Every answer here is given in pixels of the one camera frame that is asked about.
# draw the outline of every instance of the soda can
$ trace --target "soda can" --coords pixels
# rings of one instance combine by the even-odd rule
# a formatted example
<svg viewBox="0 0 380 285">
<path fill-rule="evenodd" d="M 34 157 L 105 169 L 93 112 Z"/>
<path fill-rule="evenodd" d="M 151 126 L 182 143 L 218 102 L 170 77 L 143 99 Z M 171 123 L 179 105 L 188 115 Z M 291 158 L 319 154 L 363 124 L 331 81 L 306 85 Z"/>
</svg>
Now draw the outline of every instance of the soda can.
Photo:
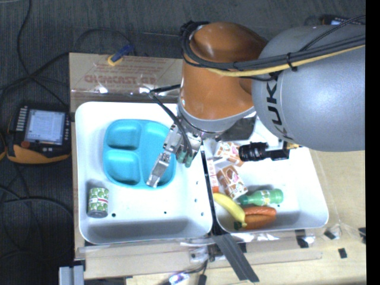
<svg viewBox="0 0 380 285">
<path fill-rule="evenodd" d="M 108 215 L 108 195 L 106 188 L 91 188 L 88 192 L 87 215 L 100 219 Z"/>
</svg>

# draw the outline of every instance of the toy banana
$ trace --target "toy banana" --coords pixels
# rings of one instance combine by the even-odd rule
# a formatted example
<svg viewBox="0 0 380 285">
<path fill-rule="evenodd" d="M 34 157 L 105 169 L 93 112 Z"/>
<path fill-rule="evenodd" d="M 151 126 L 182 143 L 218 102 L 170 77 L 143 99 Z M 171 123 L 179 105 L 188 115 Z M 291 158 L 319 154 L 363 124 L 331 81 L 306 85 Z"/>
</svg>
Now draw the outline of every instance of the toy banana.
<svg viewBox="0 0 380 285">
<path fill-rule="evenodd" d="M 242 207 L 240 207 L 233 199 L 222 193 L 213 193 L 214 200 L 224 209 L 226 209 L 236 221 L 242 223 L 242 226 L 245 227 L 245 212 Z"/>
</svg>

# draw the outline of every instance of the green bottle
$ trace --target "green bottle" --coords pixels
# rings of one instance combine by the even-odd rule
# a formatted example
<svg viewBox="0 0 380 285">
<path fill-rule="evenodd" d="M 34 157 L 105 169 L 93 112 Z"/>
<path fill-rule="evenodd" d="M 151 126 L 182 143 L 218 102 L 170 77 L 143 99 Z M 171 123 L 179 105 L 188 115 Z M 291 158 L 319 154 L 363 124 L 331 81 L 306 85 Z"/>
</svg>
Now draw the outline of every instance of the green bottle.
<svg viewBox="0 0 380 285">
<path fill-rule="evenodd" d="M 250 195 L 242 195 L 237 199 L 241 205 L 266 206 L 268 204 L 279 204 L 284 200 L 284 194 L 281 189 L 257 190 Z"/>
</svg>

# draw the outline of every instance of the blue divided tray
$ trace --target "blue divided tray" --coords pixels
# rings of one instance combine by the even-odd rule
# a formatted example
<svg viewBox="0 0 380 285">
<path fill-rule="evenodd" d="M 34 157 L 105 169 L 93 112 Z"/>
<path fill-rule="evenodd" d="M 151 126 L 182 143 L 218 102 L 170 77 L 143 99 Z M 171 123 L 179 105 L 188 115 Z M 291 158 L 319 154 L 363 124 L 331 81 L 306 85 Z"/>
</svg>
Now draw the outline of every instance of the blue divided tray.
<svg viewBox="0 0 380 285">
<path fill-rule="evenodd" d="M 168 133 L 168 127 L 155 121 L 119 119 L 112 122 L 103 141 L 103 169 L 107 178 L 118 185 L 151 188 L 146 181 L 157 156 L 163 152 Z M 175 165 L 176 158 L 172 154 L 157 187 L 172 181 Z"/>
</svg>

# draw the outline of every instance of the hot dog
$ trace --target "hot dog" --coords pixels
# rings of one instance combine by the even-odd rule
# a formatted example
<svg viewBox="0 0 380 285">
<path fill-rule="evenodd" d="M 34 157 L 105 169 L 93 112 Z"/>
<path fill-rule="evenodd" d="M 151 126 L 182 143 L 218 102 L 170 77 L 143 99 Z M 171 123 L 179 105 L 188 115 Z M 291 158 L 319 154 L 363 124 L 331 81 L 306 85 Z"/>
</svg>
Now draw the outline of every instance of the hot dog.
<svg viewBox="0 0 380 285">
<path fill-rule="evenodd" d="M 277 211 L 273 207 L 268 206 L 251 206 L 243 208 L 245 215 L 262 214 L 263 216 L 275 216 Z"/>
<path fill-rule="evenodd" d="M 264 227 L 265 225 L 272 223 L 276 220 L 276 216 L 265 216 L 262 214 L 254 214 L 250 216 L 245 216 L 246 227 L 245 230 L 252 230 Z"/>
</svg>

